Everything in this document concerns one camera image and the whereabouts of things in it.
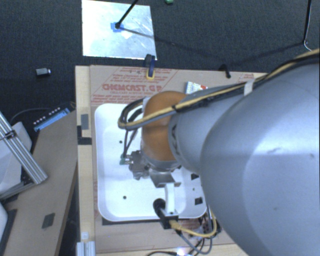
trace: tripod leg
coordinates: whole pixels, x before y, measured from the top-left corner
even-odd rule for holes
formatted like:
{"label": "tripod leg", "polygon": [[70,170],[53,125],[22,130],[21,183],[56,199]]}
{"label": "tripod leg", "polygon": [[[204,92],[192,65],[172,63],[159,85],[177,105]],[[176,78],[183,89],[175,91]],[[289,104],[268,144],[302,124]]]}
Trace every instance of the tripod leg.
{"label": "tripod leg", "polygon": [[311,12],[311,0],[308,0],[302,43],[304,44],[305,48],[307,48],[309,51],[311,51],[311,49],[309,47],[307,47],[307,43],[308,43],[307,42],[307,36],[308,36],[309,23],[310,23],[310,12]]}
{"label": "tripod leg", "polygon": [[132,10],[133,7],[135,7],[136,3],[139,0],[134,0],[133,3],[131,4],[131,6],[129,7],[128,10],[126,10],[125,14],[121,17],[121,19],[115,24],[115,28],[118,30],[120,28],[121,23],[124,21],[124,19],[127,17],[127,15],[130,13],[130,11]]}

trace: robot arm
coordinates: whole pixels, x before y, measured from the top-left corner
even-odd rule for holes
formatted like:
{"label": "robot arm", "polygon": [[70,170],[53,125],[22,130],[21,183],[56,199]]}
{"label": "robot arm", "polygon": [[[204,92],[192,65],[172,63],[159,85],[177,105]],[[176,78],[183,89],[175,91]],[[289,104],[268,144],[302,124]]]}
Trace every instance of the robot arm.
{"label": "robot arm", "polygon": [[142,127],[151,168],[199,174],[207,203],[249,255],[320,255],[319,50],[244,89],[174,95],[153,109],[171,94],[159,93],[142,119],[127,122],[125,109],[118,126]]}

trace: wooden table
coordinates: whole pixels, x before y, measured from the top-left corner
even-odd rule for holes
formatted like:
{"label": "wooden table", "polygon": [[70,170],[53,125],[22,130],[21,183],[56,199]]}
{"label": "wooden table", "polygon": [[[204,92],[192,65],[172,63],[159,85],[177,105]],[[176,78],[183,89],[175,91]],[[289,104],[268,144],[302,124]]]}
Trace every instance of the wooden table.
{"label": "wooden table", "polygon": [[[77,126],[72,112],[40,131],[33,157],[48,179],[7,203],[17,209],[4,256],[57,256],[76,182]],[[45,216],[51,226],[42,228]]]}
{"label": "wooden table", "polygon": [[[75,68],[78,126],[78,182],[81,242],[95,241],[98,256],[143,256],[158,248],[185,247],[185,242],[172,229],[163,230],[159,223],[113,224],[102,226],[97,209],[97,164],[94,111],[105,102],[123,102],[123,94],[109,89],[127,90],[126,98],[136,96],[132,89],[157,88],[182,91],[187,81],[207,86],[230,85],[261,76],[261,73],[231,72],[231,79],[222,71],[156,69],[154,82],[144,79],[146,70],[139,67],[77,66]],[[214,239],[209,255],[246,255],[224,232]]]}

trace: black cable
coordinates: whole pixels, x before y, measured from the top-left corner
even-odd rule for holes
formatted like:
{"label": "black cable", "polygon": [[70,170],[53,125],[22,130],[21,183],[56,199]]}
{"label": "black cable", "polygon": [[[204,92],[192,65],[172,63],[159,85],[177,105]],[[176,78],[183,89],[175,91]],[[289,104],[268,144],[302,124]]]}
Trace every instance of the black cable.
{"label": "black cable", "polygon": [[167,254],[167,255],[177,256],[177,253],[174,252],[174,251],[164,251],[164,250],[153,251],[153,252],[149,253],[146,256],[151,256],[151,255],[154,255],[154,254]]}
{"label": "black cable", "polygon": [[32,112],[32,111],[46,111],[46,110],[49,110],[49,108],[48,108],[48,107],[37,107],[37,108],[28,108],[28,109],[22,110],[22,111],[16,113],[16,114],[10,119],[9,123],[12,125],[13,120],[14,120],[17,116],[20,116],[20,115],[23,114],[23,113]]}
{"label": "black cable", "polygon": [[137,4],[139,0],[134,0],[133,3],[130,5],[128,10],[124,13],[124,15],[121,17],[121,19],[115,24],[115,28],[118,30],[121,26],[121,23],[124,21],[124,19],[127,17],[127,15],[130,13],[133,7]]}
{"label": "black cable", "polygon": [[137,106],[140,106],[144,101],[144,98],[138,99],[134,102],[129,103],[127,106],[125,106],[125,108],[122,110],[121,115],[120,115],[120,120],[126,124],[127,123],[127,118],[128,118],[128,114],[131,110],[133,110],[134,108],[136,108]]}
{"label": "black cable", "polygon": [[[202,250],[202,248],[204,247],[204,244],[205,244],[205,239],[204,238],[202,238],[196,245],[195,245],[195,247],[196,248],[198,248],[198,246],[200,245],[202,243],[202,245],[201,245],[201,247],[200,247],[200,251]],[[192,254],[193,252],[194,252],[195,250],[194,249],[191,249],[189,252],[188,252],[188,254]]]}
{"label": "black cable", "polygon": [[201,247],[200,247],[200,249],[199,249],[199,251],[202,251],[202,249],[204,248],[204,245],[205,245],[205,239],[202,239],[202,244],[201,244]]}
{"label": "black cable", "polygon": [[209,249],[207,251],[201,251],[198,248],[196,248],[183,234],[181,231],[175,231],[193,250],[195,250],[197,253],[202,255],[208,255],[211,252],[212,249],[212,239],[213,237],[210,237],[210,244]]}
{"label": "black cable", "polygon": [[308,44],[307,36],[308,36],[309,25],[310,25],[310,16],[311,16],[311,0],[308,0],[307,9],[306,9],[306,16],[305,16],[305,24],[304,24],[304,33],[303,33],[302,43],[303,43],[304,47],[305,47],[307,50],[312,51],[312,50],[307,46],[307,44]]}
{"label": "black cable", "polygon": [[[285,72],[288,72],[288,71],[290,71],[292,69],[295,69],[295,68],[297,68],[299,66],[305,65],[305,62],[308,62],[308,63],[319,62],[319,54],[312,54],[312,55],[307,55],[307,56],[303,56],[303,57],[299,57],[299,58],[294,58],[294,59],[290,59],[290,60],[282,63],[281,65],[276,67],[274,70],[272,70],[269,74],[266,74],[263,77],[260,77],[260,80],[258,80],[258,81],[256,81],[254,83],[254,87],[257,88],[257,87],[259,87],[259,86],[263,85],[264,83],[266,83],[266,82],[278,77],[279,75],[281,75],[281,74],[283,74]],[[268,77],[270,74],[273,74],[276,70],[278,70],[281,67],[283,67],[285,65],[288,65],[288,64],[293,64],[293,65],[290,66],[290,67],[287,67],[285,70],[273,75],[272,77]],[[243,85],[245,83],[246,82],[233,84],[233,85],[230,86],[230,88],[232,88],[233,86],[236,86],[236,85]],[[232,91],[227,92],[227,93],[223,93],[223,94],[219,94],[219,95],[216,95],[216,96],[208,97],[208,98],[206,98],[206,99],[204,99],[204,100],[202,100],[200,102],[195,103],[194,105],[191,105],[191,106],[185,107],[183,109],[180,109],[179,112],[185,112],[185,111],[189,111],[189,110],[192,110],[192,109],[204,107],[204,106],[206,106],[208,103],[210,103],[212,101],[224,100],[226,98],[242,94],[243,91],[244,91],[244,87],[241,87],[239,89],[232,90]]]}
{"label": "black cable", "polygon": [[[134,121],[141,113],[142,113],[142,108],[137,109],[137,110],[130,116],[130,118],[128,119],[128,122]],[[128,141],[129,131],[128,131],[128,130],[125,131],[124,145],[123,145],[123,153],[122,153],[122,157],[123,157],[123,158],[126,157],[127,152],[128,152],[128,149],[129,149],[129,147],[130,147],[130,145],[131,145],[131,142],[133,141],[133,139],[134,139],[137,131],[138,131],[138,129],[133,130],[133,132],[132,132],[132,134],[131,134],[131,136],[130,136],[130,140],[129,140],[128,143],[127,143],[127,141]]]}

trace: metal bracket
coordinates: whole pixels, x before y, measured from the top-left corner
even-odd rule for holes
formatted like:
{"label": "metal bracket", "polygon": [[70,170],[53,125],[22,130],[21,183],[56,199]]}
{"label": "metal bracket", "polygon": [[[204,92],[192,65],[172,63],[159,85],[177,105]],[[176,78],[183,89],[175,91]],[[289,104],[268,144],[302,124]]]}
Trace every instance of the metal bracket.
{"label": "metal bracket", "polygon": [[94,241],[77,242],[76,256],[96,256],[96,243]]}
{"label": "metal bracket", "polygon": [[129,165],[129,170],[133,173],[133,178],[137,181],[140,178],[146,178],[149,176],[149,168],[143,161],[143,157],[140,150],[133,151],[131,154],[126,155],[125,164]]}
{"label": "metal bracket", "polygon": [[168,183],[173,183],[175,187],[179,187],[181,185],[181,182],[175,181],[170,171],[161,172],[150,169],[149,174],[156,188],[164,188]]}
{"label": "metal bracket", "polygon": [[[20,140],[17,133],[12,129],[11,125],[8,123],[4,115],[0,111],[0,138],[5,142],[7,147],[16,157],[16,159],[20,162],[23,169],[27,172],[28,176],[31,178],[34,184],[40,184],[44,180],[48,178],[48,175],[42,170],[42,168],[37,164],[29,150],[25,147],[25,145]],[[20,192],[24,189],[28,188],[28,186],[14,187],[13,191],[16,192],[16,189]],[[7,191],[8,194],[12,195],[12,190]]]}

